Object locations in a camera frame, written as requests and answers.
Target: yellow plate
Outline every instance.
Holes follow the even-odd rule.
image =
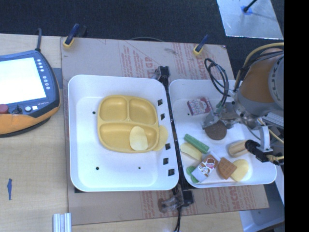
[[[144,129],[148,148],[133,150],[130,132],[133,127]],[[143,153],[153,149],[159,141],[159,122],[156,108],[146,99],[111,95],[105,97],[98,107],[98,137],[109,150],[123,153]]]

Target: small box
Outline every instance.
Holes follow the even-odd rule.
[[[212,110],[211,103],[208,98],[200,98],[187,102],[191,115],[199,115],[209,113]]]

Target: emergency stop button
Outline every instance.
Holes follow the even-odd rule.
[[[0,104],[0,114],[8,114],[9,106],[7,104]]]

